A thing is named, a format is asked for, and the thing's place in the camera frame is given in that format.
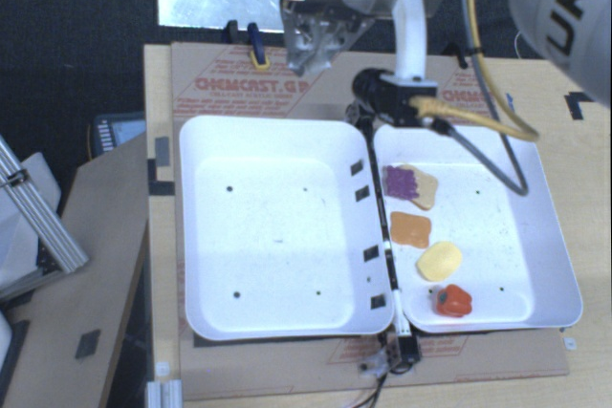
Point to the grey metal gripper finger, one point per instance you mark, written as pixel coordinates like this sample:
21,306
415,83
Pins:
330,40
299,43

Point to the brown cardboard board red print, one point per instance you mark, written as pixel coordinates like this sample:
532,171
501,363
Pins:
239,86

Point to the bread slice with purple jam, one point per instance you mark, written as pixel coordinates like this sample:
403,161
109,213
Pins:
411,186

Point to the white plastic tray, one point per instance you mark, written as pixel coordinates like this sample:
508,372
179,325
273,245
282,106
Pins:
277,234
487,243

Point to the thin black and white rod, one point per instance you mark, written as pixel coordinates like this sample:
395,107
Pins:
385,229

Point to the orange toast slice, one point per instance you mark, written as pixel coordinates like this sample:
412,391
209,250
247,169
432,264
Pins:
410,229

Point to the yellow round biscuit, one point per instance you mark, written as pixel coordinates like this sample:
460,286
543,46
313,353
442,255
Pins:
440,261

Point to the red bell pepper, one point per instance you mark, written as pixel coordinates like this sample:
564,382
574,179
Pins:
454,301

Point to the black cylinder on white bracket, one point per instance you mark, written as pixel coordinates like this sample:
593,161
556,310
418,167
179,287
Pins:
410,38

